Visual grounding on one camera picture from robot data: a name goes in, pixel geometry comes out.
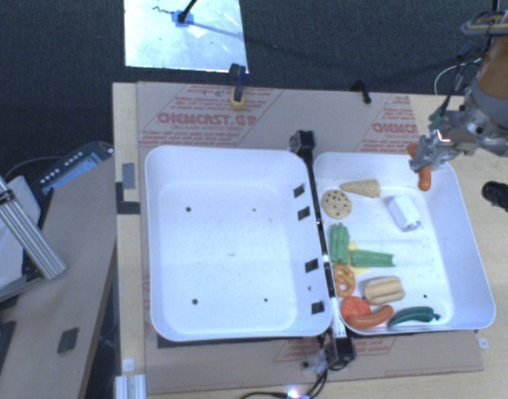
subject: green vegetable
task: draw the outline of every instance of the green vegetable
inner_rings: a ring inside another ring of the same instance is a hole
[[[419,321],[422,323],[429,323],[433,319],[440,318],[440,315],[437,315],[433,308],[429,306],[417,306],[414,308],[403,309],[400,312],[396,313],[390,321],[388,321],[387,326],[392,327],[398,323],[404,323],[406,321]]]
[[[329,256],[333,263],[348,264],[348,229],[342,224],[335,224],[329,232]]]
[[[354,249],[352,251],[352,266],[357,268],[391,268],[393,254]]]

